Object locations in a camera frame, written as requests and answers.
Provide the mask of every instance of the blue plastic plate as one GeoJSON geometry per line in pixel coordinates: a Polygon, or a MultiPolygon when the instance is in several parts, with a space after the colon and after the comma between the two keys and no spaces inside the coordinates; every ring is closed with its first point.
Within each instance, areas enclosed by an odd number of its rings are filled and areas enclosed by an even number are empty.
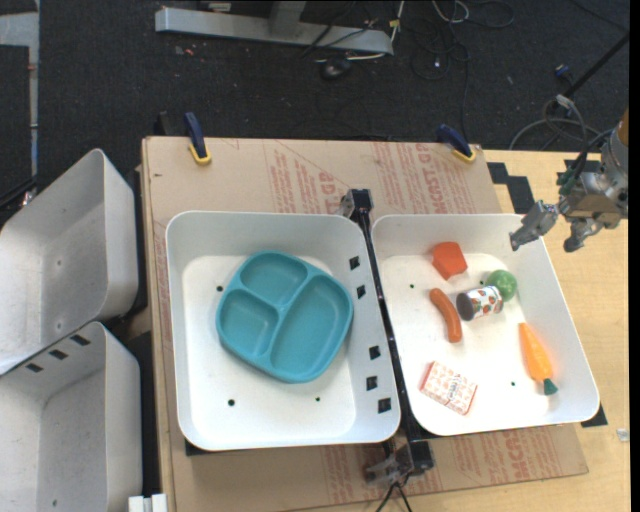
{"type": "Polygon", "coordinates": [[[234,274],[216,314],[227,349],[285,382],[319,377],[340,350],[353,319],[344,286],[321,269],[279,251],[250,256],[234,274]]]}

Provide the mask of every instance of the white plastic tray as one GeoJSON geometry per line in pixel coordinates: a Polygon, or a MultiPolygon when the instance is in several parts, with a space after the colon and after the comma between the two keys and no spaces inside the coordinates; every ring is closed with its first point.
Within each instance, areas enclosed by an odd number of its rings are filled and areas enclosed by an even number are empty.
{"type": "Polygon", "coordinates": [[[396,432],[393,368],[356,224],[337,215],[185,212],[169,223],[166,243],[178,420],[187,440],[218,451],[370,443],[396,432]],[[311,382],[278,381],[218,339],[217,288],[224,289],[245,259],[261,250],[302,258],[351,293],[347,339],[311,382]]]}
{"type": "Polygon", "coordinates": [[[131,187],[95,149],[0,232],[0,375],[138,290],[131,187]]]}
{"type": "Polygon", "coordinates": [[[513,214],[394,215],[373,227],[411,409],[429,432],[456,435],[579,422],[598,410],[598,390],[543,240],[511,249],[508,235],[520,220],[513,214]],[[447,241],[460,245],[468,269],[445,281],[431,264],[430,251],[447,241]],[[450,343],[429,290],[441,288],[455,304],[459,292],[480,287],[496,269],[514,274],[516,297],[499,314],[463,321],[462,341],[450,343]],[[521,321],[532,326],[549,352],[559,388],[554,395],[545,396],[526,372],[521,321]],[[466,415],[419,391],[426,365],[434,360],[478,384],[466,415]]]}
{"type": "Polygon", "coordinates": [[[122,512],[142,490],[140,374],[93,322],[0,377],[0,510],[122,512]]]}

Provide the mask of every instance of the small box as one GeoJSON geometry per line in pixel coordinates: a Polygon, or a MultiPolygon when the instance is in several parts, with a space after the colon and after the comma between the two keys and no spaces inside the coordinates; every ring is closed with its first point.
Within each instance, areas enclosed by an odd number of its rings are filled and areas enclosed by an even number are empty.
{"type": "Polygon", "coordinates": [[[427,367],[420,391],[442,405],[467,414],[478,385],[451,368],[434,361],[427,367]]]}

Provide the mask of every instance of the wire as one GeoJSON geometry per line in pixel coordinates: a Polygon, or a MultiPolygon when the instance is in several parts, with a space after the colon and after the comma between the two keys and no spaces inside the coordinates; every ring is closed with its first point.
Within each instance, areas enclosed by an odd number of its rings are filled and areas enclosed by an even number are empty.
{"type": "MultiPolygon", "coordinates": [[[[554,119],[553,123],[563,123],[563,124],[571,124],[574,126],[579,126],[580,123],[578,121],[574,121],[573,119],[554,119]]],[[[509,149],[513,149],[514,146],[516,145],[516,143],[518,142],[518,140],[520,140],[520,138],[527,133],[529,130],[535,128],[536,126],[540,126],[540,125],[547,125],[548,122],[546,119],[540,119],[539,121],[535,121],[533,123],[528,124],[527,126],[525,126],[524,128],[522,128],[514,137],[513,139],[511,139],[511,143],[509,144],[509,149]]],[[[587,129],[587,131],[590,131],[591,133],[600,133],[598,132],[596,129],[590,127],[590,126],[586,126],[585,127],[587,129]]],[[[578,139],[577,137],[574,137],[573,135],[567,133],[567,132],[563,132],[563,135],[565,137],[574,139],[574,140],[579,140],[582,141],[582,139],[578,139]]]]}
{"type": "MultiPolygon", "coordinates": [[[[400,30],[400,17],[402,16],[402,10],[404,9],[404,0],[402,2],[400,2],[400,7],[398,7],[398,14],[396,15],[396,19],[395,21],[397,22],[394,27],[393,30],[391,31],[391,36],[389,36],[389,39],[391,40],[391,44],[393,45],[393,42],[396,38],[396,34],[398,33],[398,31],[400,30]]],[[[384,52],[380,52],[380,53],[373,53],[370,55],[349,55],[347,56],[347,60],[372,60],[372,59],[379,59],[380,57],[384,57],[385,55],[387,55],[384,52]]],[[[327,59],[319,59],[316,60],[316,62],[318,64],[321,64],[323,62],[326,62],[327,59]]]]}
{"type": "Polygon", "coordinates": [[[367,30],[369,30],[369,27],[365,27],[365,28],[361,28],[361,29],[359,29],[359,30],[355,30],[355,31],[353,31],[353,32],[350,32],[350,33],[349,33],[349,34],[347,34],[347,35],[344,35],[344,36],[342,36],[342,37],[340,37],[340,38],[336,39],[335,41],[331,41],[330,43],[324,44],[324,45],[322,45],[322,46],[317,46],[317,47],[316,47],[316,49],[321,50],[321,49],[324,49],[324,48],[328,48],[328,47],[330,47],[330,46],[334,46],[334,45],[336,45],[336,44],[338,44],[338,43],[341,43],[341,42],[342,42],[342,41],[344,41],[345,39],[349,39],[350,37],[356,36],[356,35],[358,35],[358,34],[362,34],[363,32],[366,32],[367,30]]]}
{"type": "Polygon", "coordinates": [[[376,512],[380,512],[385,507],[385,505],[389,501],[389,498],[391,498],[391,495],[393,494],[393,490],[394,489],[398,489],[398,492],[400,493],[400,496],[402,497],[402,500],[404,501],[404,504],[407,507],[407,511],[408,512],[412,512],[411,505],[409,505],[409,500],[407,500],[407,496],[405,495],[404,491],[402,490],[402,488],[407,484],[407,481],[409,480],[410,476],[411,476],[411,474],[408,474],[405,477],[403,483],[393,482],[389,486],[389,489],[387,490],[387,493],[384,495],[384,498],[382,498],[382,501],[380,502],[380,505],[378,505],[378,508],[376,509],[376,512]]]}
{"type": "Polygon", "coordinates": [[[624,25],[621,25],[620,23],[616,23],[615,21],[612,21],[608,18],[605,18],[604,16],[598,14],[595,11],[592,11],[591,9],[589,9],[588,7],[585,7],[584,5],[582,5],[580,2],[577,2],[576,0],[569,0],[573,5],[575,5],[576,7],[579,7],[580,9],[582,9],[583,11],[591,14],[591,16],[595,16],[596,18],[609,23],[609,25],[613,25],[616,28],[619,28],[622,31],[628,31],[629,27],[625,27],[624,25]]]}
{"type": "Polygon", "coordinates": [[[513,23],[515,22],[516,19],[516,12],[514,10],[513,7],[511,7],[511,5],[509,5],[507,2],[503,1],[503,0],[468,0],[469,6],[488,6],[488,5],[497,5],[499,6],[503,11],[506,11],[508,13],[508,18],[507,21],[503,21],[502,23],[487,23],[484,21],[479,21],[476,20],[474,18],[472,18],[471,16],[469,16],[465,21],[467,23],[472,23],[474,25],[478,25],[480,27],[484,27],[484,28],[492,28],[492,29],[498,29],[498,28],[507,28],[511,25],[513,25],[513,23]]]}
{"type": "Polygon", "coordinates": [[[447,23],[462,23],[463,21],[466,21],[467,19],[469,19],[469,9],[460,0],[454,0],[454,2],[453,2],[453,14],[451,15],[450,18],[447,18],[444,14],[442,14],[442,11],[440,10],[440,7],[438,7],[438,3],[435,0],[431,0],[431,3],[433,4],[433,8],[438,13],[438,16],[440,16],[440,18],[443,21],[446,21],[447,23]],[[465,14],[464,14],[464,16],[462,18],[457,18],[456,19],[456,17],[455,17],[456,16],[456,8],[458,7],[458,5],[462,6],[462,8],[464,9],[465,14]]]}
{"type": "Polygon", "coordinates": [[[343,16],[346,16],[347,14],[349,14],[355,5],[356,5],[355,1],[347,2],[347,4],[344,6],[344,8],[341,11],[339,11],[333,18],[331,18],[329,23],[327,23],[327,26],[324,28],[324,30],[322,32],[320,32],[318,37],[316,37],[313,40],[313,42],[305,49],[305,51],[302,52],[301,57],[306,57],[311,52],[315,51],[318,43],[320,43],[320,41],[322,41],[324,39],[324,37],[333,28],[333,26],[336,24],[336,22],[339,21],[340,18],[342,18],[343,16]]]}
{"type": "Polygon", "coordinates": [[[556,132],[558,135],[565,135],[566,136],[566,132],[564,132],[563,130],[561,130],[560,128],[558,128],[552,121],[552,119],[549,117],[549,107],[553,104],[558,104],[564,108],[570,109],[578,118],[578,123],[580,126],[580,130],[582,131],[582,139],[580,140],[580,142],[582,142],[582,149],[585,150],[587,148],[587,146],[589,145],[589,138],[587,136],[587,128],[586,128],[586,124],[584,122],[584,119],[582,118],[582,114],[580,113],[580,111],[578,110],[578,107],[576,107],[576,104],[570,100],[569,98],[562,96],[561,94],[559,94],[558,96],[556,96],[555,98],[553,98],[552,100],[549,100],[545,106],[542,109],[542,115],[545,119],[545,121],[547,122],[547,125],[549,126],[549,128],[551,128],[554,132],[556,132]]]}
{"type": "Polygon", "coordinates": [[[604,141],[604,139],[611,135],[611,133],[613,133],[613,130],[606,130],[599,133],[596,137],[589,141],[587,147],[574,160],[573,164],[571,164],[572,177],[574,180],[578,179],[578,177],[582,174],[582,171],[584,171],[589,151],[591,151],[591,149],[593,149],[596,145],[604,141]]]}

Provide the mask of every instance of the metal stand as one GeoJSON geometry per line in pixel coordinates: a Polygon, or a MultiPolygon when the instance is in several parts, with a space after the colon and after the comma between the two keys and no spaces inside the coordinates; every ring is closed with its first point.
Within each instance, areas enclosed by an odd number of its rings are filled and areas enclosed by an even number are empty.
{"type": "MultiPolygon", "coordinates": [[[[306,3],[274,2],[269,19],[165,7],[156,12],[156,32],[308,46],[327,29],[327,25],[300,22],[306,3]]],[[[317,44],[328,48],[393,55],[391,38],[381,30],[331,27],[317,44]]]]}
{"type": "Polygon", "coordinates": [[[393,334],[389,311],[387,309],[384,294],[382,293],[382,282],[380,280],[373,240],[371,238],[371,220],[369,212],[372,208],[373,201],[369,190],[352,189],[349,190],[347,195],[342,198],[340,209],[337,214],[347,217],[358,224],[365,237],[367,252],[369,253],[369,262],[371,264],[371,272],[376,285],[376,294],[380,305],[380,312],[382,313],[382,321],[384,323],[387,341],[389,343],[391,362],[393,364],[393,371],[396,378],[396,388],[398,390],[398,398],[400,400],[400,409],[402,410],[400,427],[404,430],[407,437],[410,463],[413,466],[411,473],[421,474],[426,470],[432,469],[435,463],[428,443],[428,432],[418,424],[411,412],[411,404],[409,403],[409,396],[407,395],[402,366],[400,365],[400,356],[398,354],[396,338],[393,334]]]}

